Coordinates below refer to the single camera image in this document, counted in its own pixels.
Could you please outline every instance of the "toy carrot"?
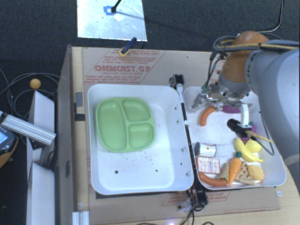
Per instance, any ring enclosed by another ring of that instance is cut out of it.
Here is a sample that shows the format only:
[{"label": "toy carrot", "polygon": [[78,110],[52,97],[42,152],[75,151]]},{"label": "toy carrot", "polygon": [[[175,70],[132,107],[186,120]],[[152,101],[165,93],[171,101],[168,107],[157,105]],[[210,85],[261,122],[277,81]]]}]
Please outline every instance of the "toy carrot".
[{"label": "toy carrot", "polygon": [[208,108],[205,109],[205,111],[202,113],[201,117],[200,117],[200,126],[205,126],[206,125],[206,120],[207,117],[216,110],[216,108],[214,106],[210,106]]},{"label": "toy carrot", "polygon": [[240,168],[242,167],[242,161],[240,160],[241,153],[237,152],[235,156],[236,157],[231,161],[229,166],[229,181],[228,181],[229,187],[231,187],[233,181],[235,180],[236,176],[240,171]]}]

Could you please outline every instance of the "device screen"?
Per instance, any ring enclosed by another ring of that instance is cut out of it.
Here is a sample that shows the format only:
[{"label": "device screen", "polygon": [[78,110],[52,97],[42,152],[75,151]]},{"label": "device screen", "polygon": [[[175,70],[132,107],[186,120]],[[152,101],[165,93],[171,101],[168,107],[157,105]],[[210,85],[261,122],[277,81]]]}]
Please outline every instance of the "device screen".
[{"label": "device screen", "polygon": [[0,144],[3,143],[7,139],[8,139],[8,136],[6,136],[3,132],[0,132]]}]

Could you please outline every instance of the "white tray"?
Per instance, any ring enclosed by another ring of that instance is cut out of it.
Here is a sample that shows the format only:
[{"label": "white tray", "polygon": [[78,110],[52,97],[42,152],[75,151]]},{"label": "white tray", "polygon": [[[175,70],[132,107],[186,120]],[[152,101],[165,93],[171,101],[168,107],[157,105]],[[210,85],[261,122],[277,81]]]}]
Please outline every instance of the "white tray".
[{"label": "white tray", "polygon": [[[201,92],[201,87],[188,87],[184,91],[184,100],[186,108],[189,107],[194,102],[197,94]],[[254,122],[256,125],[256,133],[266,136],[263,128],[261,116],[259,114],[259,104],[257,96],[254,93],[250,93],[248,97],[245,97],[242,102],[252,103],[253,105],[249,109],[250,118],[249,121]],[[199,125],[199,118],[202,111],[205,109],[201,108],[195,112],[187,112],[187,120],[189,123],[189,131],[194,145],[196,142],[203,143],[213,143],[217,146],[217,153],[215,158],[220,161],[220,166],[224,163],[230,161],[235,155],[234,140],[236,139],[236,134],[227,127],[227,121],[231,118],[240,121],[240,113],[238,114],[227,114],[224,112],[213,112],[209,115],[207,119],[206,126],[201,127]],[[204,187],[210,190],[223,190],[223,189],[237,189],[237,188],[256,188],[256,187],[269,187],[269,186],[279,186],[285,182],[286,173],[285,167],[276,146],[273,144],[275,155],[271,156],[264,149],[256,153],[259,158],[263,159],[263,163],[251,163],[258,165],[262,168],[265,174],[265,178],[262,182],[258,182],[253,185],[242,184],[238,182],[233,182],[231,187],[215,187],[204,182],[201,182]],[[212,178],[216,178],[215,174],[207,174]]]},{"label": "white tray", "polygon": [[[178,93],[167,86],[96,84],[88,91],[91,182],[104,195],[188,190],[194,182]],[[156,139],[147,149],[115,153],[100,143],[95,124],[99,102],[133,97],[148,103]]]}]

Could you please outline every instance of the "blue and yellow clamp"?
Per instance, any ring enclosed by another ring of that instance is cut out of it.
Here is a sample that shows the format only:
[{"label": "blue and yellow clamp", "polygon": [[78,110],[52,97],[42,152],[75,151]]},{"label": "blue and yellow clamp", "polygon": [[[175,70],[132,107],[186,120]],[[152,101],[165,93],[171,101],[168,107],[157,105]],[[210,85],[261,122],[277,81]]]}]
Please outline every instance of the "blue and yellow clamp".
[{"label": "blue and yellow clamp", "polygon": [[119,51],[119,56],[125,57],[130,52],[129,49],[132,48],[135,43],[136,38],[134,37]]}]

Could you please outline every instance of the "white can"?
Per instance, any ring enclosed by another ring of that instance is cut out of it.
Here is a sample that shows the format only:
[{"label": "white can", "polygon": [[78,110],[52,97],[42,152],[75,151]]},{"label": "white can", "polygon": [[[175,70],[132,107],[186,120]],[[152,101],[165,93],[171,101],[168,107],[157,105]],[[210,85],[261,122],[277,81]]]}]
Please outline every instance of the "white can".
[{"label": "white can", "polygon": [[215,144],[208,144],[204,142],[196,142],[195,144],[195,155],[206,158],[215,157],[217,148]]}]

